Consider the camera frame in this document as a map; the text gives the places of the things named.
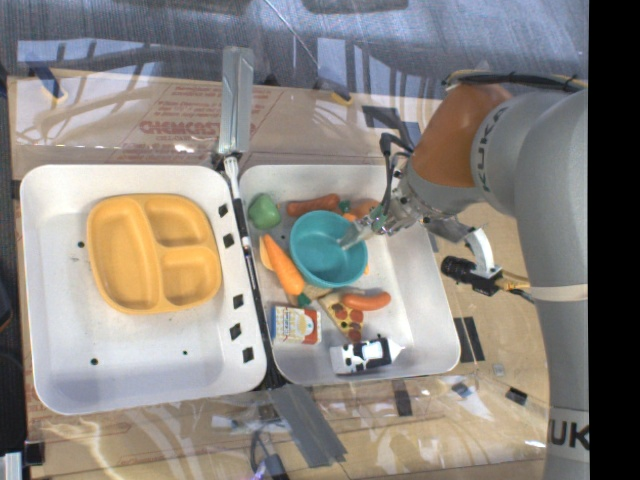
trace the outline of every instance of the yellow divided plate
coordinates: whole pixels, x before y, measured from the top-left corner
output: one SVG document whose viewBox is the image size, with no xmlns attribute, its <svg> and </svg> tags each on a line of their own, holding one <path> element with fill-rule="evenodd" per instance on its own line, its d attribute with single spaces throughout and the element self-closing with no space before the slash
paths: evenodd
<svg viewBox="0 0 640 480">
<path fill-rule="evenodd" d="M 87 247 L 98 290 L 130 314 L 178 311 L 212 298 L 222 268 L 206 214 L 172 194 L 132 194 L 96 204 Z"/>
</svg>

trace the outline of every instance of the toy carrot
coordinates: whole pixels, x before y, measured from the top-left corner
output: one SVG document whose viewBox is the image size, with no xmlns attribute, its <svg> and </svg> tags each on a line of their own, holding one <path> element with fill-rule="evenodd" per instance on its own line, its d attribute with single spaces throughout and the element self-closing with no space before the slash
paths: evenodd
<svg viewBox="0 0 640 480">
<path fill-rule="evenodd" d="M 304 290 L 305 282 L 289 255 L 282 250 L 269 234 L 265 234 L 264 246 L 269 256 L 269 263 L 278 276 L 285 293 L 300 295 Z"/>
</svg>

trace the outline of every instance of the white tray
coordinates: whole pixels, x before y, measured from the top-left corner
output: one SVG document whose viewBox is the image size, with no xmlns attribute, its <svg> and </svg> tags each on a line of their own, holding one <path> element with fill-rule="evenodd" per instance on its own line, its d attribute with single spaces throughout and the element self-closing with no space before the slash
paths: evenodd
<svg viewBox="0 0 640 480">
<path fill-rule="evenodd" d="M 303 200 L 335 192 L 343 199 L 381 199 L 386 184 L 384 167 L 373 165 L 258 165 L 240 178 L 247 207 L 258 194 L 269 194 L 276 203 Z M 283 216 L 268 232 L 288 248 L 293 219 Z M 249 223 L 256 258 L 258 284 L 265 314 L 274 304 L 287 303 L 276 275 L 259 261 L 261 231 Z M 381 288 L 392 296 L 389 306 L 365 315 L 364 339 L 380 333 L 406 347 L 396 361 L 364 375 L 337 376 L 331 368 L 329 347 L 345 343 L 340 331 L 322 313 L 322 341 L 317 345 L 277 344 L 274 358 L 281 373 L 302 385 L 334 384 L 357 380 L 414 377 L 444 373 L 460 358 L 460 342 L 446 298 L 438 265 L 426 230 L 416 225 L 393 237 L 367 240 L 370 274 L 354 285 Z"/>
<path fill-rule="evenodd" d="M 130 193 L 178 194 L 204 210 L 223 273 L 213 299 L 142 316 L 116 311 L 101 297 L 87 248 L 78 244 L 94 204 Z M 20 199 L 34 383 L 47 407 L 83 414 L 246 392 L 262 381 L 265 351 L 219 174 L 194 166 L 47 165 L 24 177 Z M 220 216 L 223 205 L 228 212 Z M 234 237 L 228 248 L 227 234 Z"/>
</svg>

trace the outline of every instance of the gray carpet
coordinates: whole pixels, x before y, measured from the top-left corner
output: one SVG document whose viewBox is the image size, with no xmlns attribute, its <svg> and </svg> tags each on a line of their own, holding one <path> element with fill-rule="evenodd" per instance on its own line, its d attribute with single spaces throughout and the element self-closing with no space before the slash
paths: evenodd
<svg viewBox="0 0 640 480">
<path fill-rule="evenodd" d="M 458 69 L 588 79 L 589 0 L 0 0 L 0 63 L 219 80 L 226 45 L 256 53 L 256 82 L 441 98 Z M 17 305 L 6 100 L 0 99 L 0 276 Z M 20 322 L 0 335 L 0 455 L 25 438 Z"/>
</svg>

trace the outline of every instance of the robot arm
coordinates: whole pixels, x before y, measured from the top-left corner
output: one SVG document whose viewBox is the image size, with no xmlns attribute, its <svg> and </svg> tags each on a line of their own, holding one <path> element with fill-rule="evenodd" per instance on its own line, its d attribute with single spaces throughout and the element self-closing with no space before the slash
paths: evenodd
<svg viewBox="0 0 640 480">
<path fill-rule="evenodd" d="M 468 79 L 482 81 L 456 80 L 463 83 L 435 112 L 401 172 L 388 212 L 375 215 L 374 231 L 392 235 L 419 222 L 447 240 L 465 240 L 477 264 L 463 268 L 450 261 L 443 272 L 473 279 L 474 289 L 485 293 L 477 286 L 490 292 L 500 269 L 483 233 L 460 223 L 457 214 L 486 201 L 516 219 L 549 365 L 545 479 L 584 480 L 590 474 L 588 91 L 559 77 L 548 78 L 549 87 L 541 77 L 529 85 L 563 90 L 512 96 L 498 83 L 532 77 L 471 72 Z"/>
</svg>

